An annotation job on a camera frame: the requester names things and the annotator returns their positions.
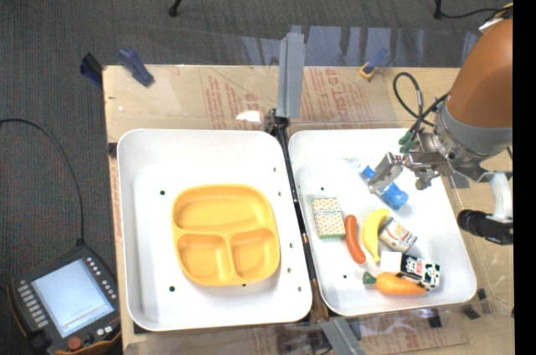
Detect brown cardboard board red print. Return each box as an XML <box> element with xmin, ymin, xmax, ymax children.
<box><xmin>102</xmin><ymin>64</ymin><xmax>513</xmax><ymax>355</ymax></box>

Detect orange carrot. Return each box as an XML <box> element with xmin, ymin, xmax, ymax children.
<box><xmin>362</xmin><ymin>270</ymin><xmax>429</xmax><ymax>297</ymax></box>

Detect yellow and green packet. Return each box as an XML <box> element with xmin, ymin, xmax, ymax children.
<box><xmin>310</xmin><ymin>197</ymin><xmax>348</xmax><ymax>240</ymax></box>

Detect yellow divided plate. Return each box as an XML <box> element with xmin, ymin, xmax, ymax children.
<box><xmin>170</xmin><ymin>183</ymin><xmax>282</xmax><ymax>287</ymax></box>

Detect clear bottle with blue cap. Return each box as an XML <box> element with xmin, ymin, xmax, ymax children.
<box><xmin>358</xmin><ymin>164</ymin><xmax>410</xmax><ymax>211</ymax></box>

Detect small white printed can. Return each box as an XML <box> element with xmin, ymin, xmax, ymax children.
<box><xmin>377</xmin><ymin>217</ymin><xmax>419</xmax><ymax>254</ymax></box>

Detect orange sausage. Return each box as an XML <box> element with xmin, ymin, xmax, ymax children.
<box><xmin>343</xmin><ymin>214</ymin><xmax>368</xmax><ymax>265</ymax></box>

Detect white plastic tray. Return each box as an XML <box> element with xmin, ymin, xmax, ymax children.
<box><xmin>287</xmin><ymin>127</ymin><xmax>479</xmax><ymax>317</ymax></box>
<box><xmin>116</xmin><ymin>128</ymin><xmax>314</xmax><ymax>332</ymax></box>

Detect black and white milk carton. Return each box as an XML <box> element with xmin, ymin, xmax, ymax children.
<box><xmin>379</xmin><ymin>250</ymin><xmax>442</xmax><ymax>291</ymax></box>

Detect yellow banana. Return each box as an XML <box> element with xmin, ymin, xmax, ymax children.
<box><xmin>361</xmin><ymin>208</ymin><xmax>392</xmax><ymax>264</ymax></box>

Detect black cylinder on white bracket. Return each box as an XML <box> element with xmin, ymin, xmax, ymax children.
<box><xmin>456</xmin><ymin>171</ymin><xmax>514</xmax><ymax>247</ymax></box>

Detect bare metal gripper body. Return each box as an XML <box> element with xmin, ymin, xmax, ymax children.
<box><xmin>403</xmin><ymin>122</ymin><xmax>489</xmax><ymax>191</ymax></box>

